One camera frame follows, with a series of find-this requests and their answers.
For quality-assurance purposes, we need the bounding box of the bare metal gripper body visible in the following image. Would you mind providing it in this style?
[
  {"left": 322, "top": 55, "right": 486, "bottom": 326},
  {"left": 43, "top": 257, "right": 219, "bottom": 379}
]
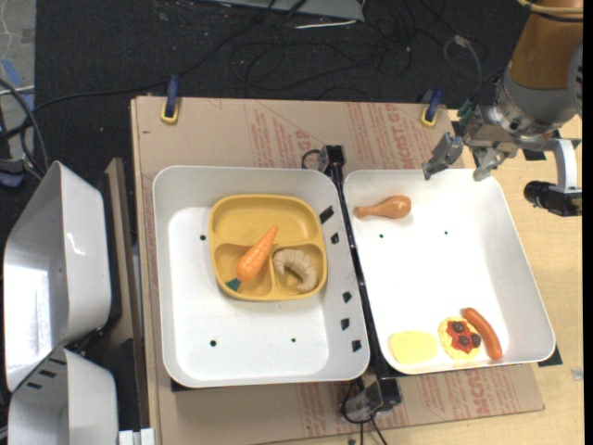
[{"left": 457, "top": 103, "right": 557, "bottom": 158}]

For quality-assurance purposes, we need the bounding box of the brown chicken drumstick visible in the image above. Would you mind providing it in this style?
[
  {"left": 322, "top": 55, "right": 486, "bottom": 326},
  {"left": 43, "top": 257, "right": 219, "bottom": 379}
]
[{"left": 354, "top": 195, "right": 412, "bottom": 221}]

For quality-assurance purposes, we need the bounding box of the white plastic tray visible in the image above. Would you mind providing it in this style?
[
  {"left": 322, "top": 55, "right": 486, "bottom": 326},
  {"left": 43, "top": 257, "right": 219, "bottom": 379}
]
[
  {"left": 342, "top": 169, "right": 557, "bottom": 376},
  {"left": 152, "top": 165, "right": 372, "bottom": 389}
]

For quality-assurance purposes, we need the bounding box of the thin black rod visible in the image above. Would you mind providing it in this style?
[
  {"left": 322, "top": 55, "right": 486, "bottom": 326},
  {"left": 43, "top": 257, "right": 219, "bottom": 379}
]
[{"left": 329, "top": 164, "right": 395, "bottom": 382}]

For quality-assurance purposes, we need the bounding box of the brown cardboard board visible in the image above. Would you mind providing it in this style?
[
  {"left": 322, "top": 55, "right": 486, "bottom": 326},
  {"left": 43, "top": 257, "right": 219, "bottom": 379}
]
[{"left": 129, "top": 95, "right": 546, "bottom": 445}]

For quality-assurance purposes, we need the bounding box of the orange sausage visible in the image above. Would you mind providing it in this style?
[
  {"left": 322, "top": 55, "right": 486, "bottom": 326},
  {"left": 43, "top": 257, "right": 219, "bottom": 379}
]
[{"left": 461, "top": 307, "right": 504, "bottom": 361}]

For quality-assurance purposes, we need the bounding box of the beige croissant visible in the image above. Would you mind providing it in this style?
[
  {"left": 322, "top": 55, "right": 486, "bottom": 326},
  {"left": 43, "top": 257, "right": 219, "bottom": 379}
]
[{"left": 271, "top": 248, "right": 320, "bottom": 295}]

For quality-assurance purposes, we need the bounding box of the yellow divided plate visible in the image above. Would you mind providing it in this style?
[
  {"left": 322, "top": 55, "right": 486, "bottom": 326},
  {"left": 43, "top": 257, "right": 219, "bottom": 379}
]
[{"left": 208, "top": 194, "right": 329, "bottom": 302}]

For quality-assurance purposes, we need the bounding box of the pale yellow cheese slice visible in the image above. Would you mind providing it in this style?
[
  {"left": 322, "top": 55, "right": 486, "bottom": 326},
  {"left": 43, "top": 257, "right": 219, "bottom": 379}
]
[{"left": 387, "top": 330, "right": 439, "bottom": 365}]

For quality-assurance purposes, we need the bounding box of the orange carrot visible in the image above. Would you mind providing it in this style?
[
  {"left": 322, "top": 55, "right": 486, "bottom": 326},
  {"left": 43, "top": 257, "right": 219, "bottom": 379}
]
[{"left": 225, "top": 224, "right": 280, "bottom": 292}]

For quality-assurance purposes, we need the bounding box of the black cylinder on white bracket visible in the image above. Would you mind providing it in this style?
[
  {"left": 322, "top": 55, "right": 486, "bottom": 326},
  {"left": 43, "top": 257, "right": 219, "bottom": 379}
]
[{"left": 524, "top": 137, "right": 584, "bottom": 218}]

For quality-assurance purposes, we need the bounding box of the black block with wires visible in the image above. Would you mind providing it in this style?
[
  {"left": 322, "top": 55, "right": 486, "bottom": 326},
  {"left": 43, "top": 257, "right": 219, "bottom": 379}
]
[
  {"left": 342, "top": 377, "right": 403, "bottom": 422},
  {"left": 319, "top": 144, "right": 347, "bottom": 173}
]

